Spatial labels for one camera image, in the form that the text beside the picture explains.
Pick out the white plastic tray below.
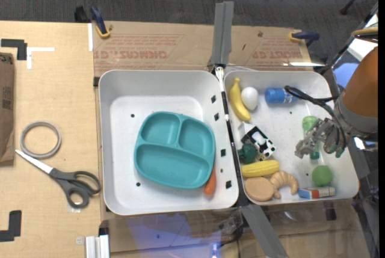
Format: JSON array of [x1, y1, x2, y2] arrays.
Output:
[[223, 69, 360, 206], [98, 69, 240, 216]]

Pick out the green ball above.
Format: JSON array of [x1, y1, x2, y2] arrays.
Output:
[[311, 165, 333, 187]]

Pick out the green broccoli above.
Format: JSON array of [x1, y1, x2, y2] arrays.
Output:
[[236, 143, 259, 164]]

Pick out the orange carrot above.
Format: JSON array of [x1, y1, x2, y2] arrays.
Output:
[[203, 168, 217, 196]]

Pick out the tan croissant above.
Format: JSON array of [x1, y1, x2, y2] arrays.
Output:
[[269, 170, 300, 200]]

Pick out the grey tape roll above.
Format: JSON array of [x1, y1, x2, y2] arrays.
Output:
[[19, 120, 63, 160]]

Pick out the clear bottle with blue cap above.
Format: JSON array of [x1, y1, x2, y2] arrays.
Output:
[[264, 87, 301, 105]]

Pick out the grey handled scissors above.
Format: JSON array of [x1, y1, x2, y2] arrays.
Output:
[[14, 149, 102, 209]]

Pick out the teal divided plate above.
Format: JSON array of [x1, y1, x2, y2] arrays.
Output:
[[133, 111, 217, 190]]

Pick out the brown paper bag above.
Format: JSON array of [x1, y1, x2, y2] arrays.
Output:
[[0, 52, 16, 165]]

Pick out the red white blue packet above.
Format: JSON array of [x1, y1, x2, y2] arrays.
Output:
[[298, 186, 336, 200]]

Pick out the round tan biscuit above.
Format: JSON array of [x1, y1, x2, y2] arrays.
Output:
[[244, 176, 275, 202]]

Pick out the yellow banana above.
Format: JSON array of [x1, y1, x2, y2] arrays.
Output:
[[229, 77, 251, 121]]

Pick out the brown cardboard board red print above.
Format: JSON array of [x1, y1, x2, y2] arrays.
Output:
[[91, 20, 359, 253]]

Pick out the white egg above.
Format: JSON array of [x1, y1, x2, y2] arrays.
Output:
[[241, 87, 259, 111]]

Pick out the yellow corn cob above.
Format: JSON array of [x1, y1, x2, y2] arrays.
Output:
[[241, 159, 280, 178]]

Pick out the black and white milk carton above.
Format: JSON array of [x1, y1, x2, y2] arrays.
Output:
[[238, 121, 277, 161]]

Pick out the green clear plastic bottle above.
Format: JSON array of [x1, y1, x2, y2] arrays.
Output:
[[301, 115, 321, 161]]

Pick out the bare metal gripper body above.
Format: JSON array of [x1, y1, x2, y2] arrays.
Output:
[[312, 117, 345, 155]]

